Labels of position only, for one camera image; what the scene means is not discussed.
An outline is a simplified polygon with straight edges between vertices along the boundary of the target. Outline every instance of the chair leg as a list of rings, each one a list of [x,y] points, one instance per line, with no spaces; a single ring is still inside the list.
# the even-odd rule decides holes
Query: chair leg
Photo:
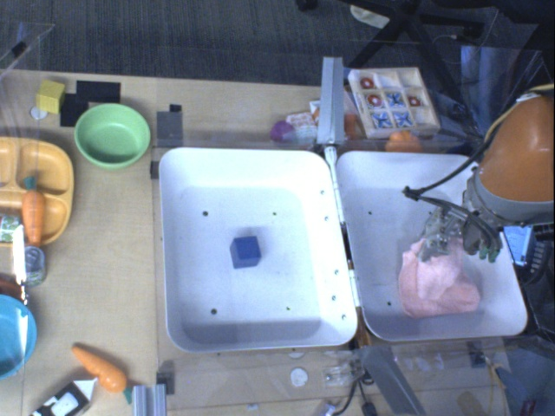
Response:
[[[420,14],[420,19],[422,23],[425,24],[433,24],[437,26],[461,26],[463,28],[463,35],[470,38],[480,37],[484,30],[484,23],[463,20],[460,18]]]
[[[451,113],[453,120],[457,120],[468,135],[480,137],[459,86],[455,83],[453,76],[447,69],[440,53],[420,21],[416,17],[413,18],[407,23],[405,30],[410,39],[415,42],[416,48],[418,48],[428,66],[434,70],[434,74],[442,86],[443,93],[456,102],[457,105],[453,107],[453,112]]]
[[[295,3],[301,12],[315,10],[318,7],[318,0],[295,0]]]

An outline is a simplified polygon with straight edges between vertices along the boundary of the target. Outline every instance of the orange toy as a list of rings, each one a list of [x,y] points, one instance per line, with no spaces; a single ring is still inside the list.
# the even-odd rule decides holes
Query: orange toy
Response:
[[[125,391],[127,376],[114,364],[76,345],[71,351],[90,374],[98,377],[99,384],[106,390],[112,393]]]
[[[44,194],[36,190],[36,179],[34,177],[27,177],[23,182],[27,189],[23,194],[21,204],[21,217],[25,236],[29,245],[40,246],[46,198]]]
[[[421,153],[422,144],[420,139],[408,130],[395,131],[389,136],[385,150],[392,153]]]

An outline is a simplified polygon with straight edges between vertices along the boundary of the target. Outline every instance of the orange carrot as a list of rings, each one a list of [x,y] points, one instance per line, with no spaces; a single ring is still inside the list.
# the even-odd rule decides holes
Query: orange carrot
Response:
[[[44,226],[44,210],[46,198],[36,190],[36,179],[27,177],[23,181],[27,191],[23,194],[21,217],[25,236],[30,245],[40,246],[42,241],[42,227]]]
[[[114,364],[76,345],[71,348],[71,351],[73,351],[73,354],[85,369],[93,376],[96,376],[99,384],[109,392],[119,393],[126,389],[127,377]]]

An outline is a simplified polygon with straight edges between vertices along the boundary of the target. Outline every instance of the green bowl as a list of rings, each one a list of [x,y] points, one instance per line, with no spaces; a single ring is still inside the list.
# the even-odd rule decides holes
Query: green bowl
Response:
[[[75,125],[75,143],[87,160],[115,170],[140,159],[150,144],[150,129],[134,109],[106,103],[82,114]]]

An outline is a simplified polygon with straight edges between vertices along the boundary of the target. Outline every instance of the blue cube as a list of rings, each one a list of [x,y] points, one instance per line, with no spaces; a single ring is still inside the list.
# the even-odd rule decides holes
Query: blue cube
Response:
[[[230,252],[233,268],[256,267],[260,262],[260,247],[255,236],[234,238]]]

